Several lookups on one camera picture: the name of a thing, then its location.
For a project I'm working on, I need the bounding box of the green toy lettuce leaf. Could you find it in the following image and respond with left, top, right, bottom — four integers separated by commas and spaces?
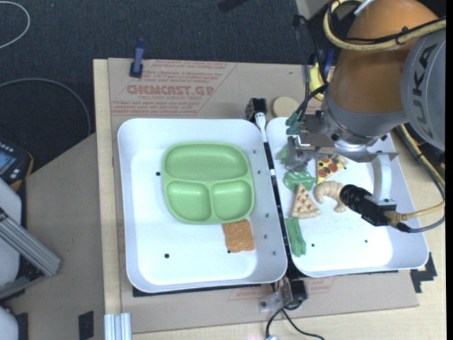
282, 169, 317, 193

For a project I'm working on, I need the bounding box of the green divided plate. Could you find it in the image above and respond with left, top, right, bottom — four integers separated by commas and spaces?
161, 141, 255, 225

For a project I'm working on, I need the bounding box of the black cylinder on white bracket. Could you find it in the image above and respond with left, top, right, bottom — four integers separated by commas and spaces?
338, 152, 398, 227

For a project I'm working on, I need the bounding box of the brown cardboard board red print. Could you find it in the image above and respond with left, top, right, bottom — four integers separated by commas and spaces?
108, 57, 420, 334

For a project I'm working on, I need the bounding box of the beige toy croissant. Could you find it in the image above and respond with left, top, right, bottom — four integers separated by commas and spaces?
313, 180, 350, 213

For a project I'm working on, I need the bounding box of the yellow rounded object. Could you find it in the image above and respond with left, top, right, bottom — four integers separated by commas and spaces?
309, 64, 333, 101

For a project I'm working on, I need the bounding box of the toy pizza slice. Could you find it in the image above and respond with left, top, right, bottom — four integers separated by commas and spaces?
290, 183, 321, 220
315, 155, 350, 186

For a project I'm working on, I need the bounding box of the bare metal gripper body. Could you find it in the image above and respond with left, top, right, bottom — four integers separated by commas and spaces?
292, 113, 382, 162

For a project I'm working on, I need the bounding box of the black block with thin wires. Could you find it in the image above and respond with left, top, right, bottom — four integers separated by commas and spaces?
259, 278, 309, 313
243, 97, 268, 122

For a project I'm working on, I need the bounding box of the white plastic tray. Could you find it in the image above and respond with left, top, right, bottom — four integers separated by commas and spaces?
116, 118, 288, 294
265, 116, 430, 278

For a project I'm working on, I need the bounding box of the orange toy meat slice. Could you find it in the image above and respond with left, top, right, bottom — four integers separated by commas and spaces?
222, 218, 256, 254

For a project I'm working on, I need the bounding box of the green toy asparagus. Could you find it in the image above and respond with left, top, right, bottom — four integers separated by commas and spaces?
285, 217, 307, 257

